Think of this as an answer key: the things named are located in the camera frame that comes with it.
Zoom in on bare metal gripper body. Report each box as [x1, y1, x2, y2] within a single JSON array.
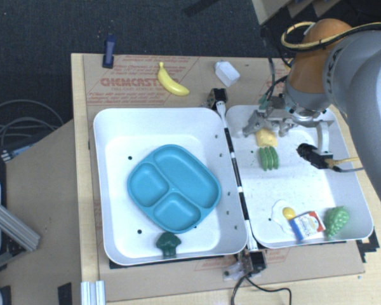
[[256, 95, 330, 129]]

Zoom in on yellow cheese wedge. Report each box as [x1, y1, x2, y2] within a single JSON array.
[[255, 128, 279, 148]]

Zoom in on thin black and white rod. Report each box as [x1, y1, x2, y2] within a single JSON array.
[[216, 101, 258, 251]]

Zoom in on small white carton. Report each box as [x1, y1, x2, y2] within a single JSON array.
[[213, 60, 241, 88]]

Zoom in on white plastic tray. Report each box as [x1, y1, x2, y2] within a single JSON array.
[[93, 107, 249, 266], [224, 104, 375, 250]]

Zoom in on white fried egg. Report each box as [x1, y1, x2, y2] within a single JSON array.
[[271, 199, 298, 235]]

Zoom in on yellow banana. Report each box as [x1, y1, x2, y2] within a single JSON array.
[[157, 62, 191, 97]]

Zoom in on white blue red carton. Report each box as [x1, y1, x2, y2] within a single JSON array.
[[288, 210, 326, 241]]

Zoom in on blue divided plate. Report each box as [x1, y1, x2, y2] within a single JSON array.
[[126, 144, 223, 234]]

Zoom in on green grapes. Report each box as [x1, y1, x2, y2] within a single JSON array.
[[323, 205, 351, 238]]

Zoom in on dark green broccoli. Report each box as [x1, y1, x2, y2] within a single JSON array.
[[155, 232, 182, 261]]

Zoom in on brown cardboard board red print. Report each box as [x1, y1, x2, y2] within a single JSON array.
[[82, 54, 366, 302]]

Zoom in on black cylinder on white bracket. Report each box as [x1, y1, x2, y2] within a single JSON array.
[[296, 119, 335, 170]]

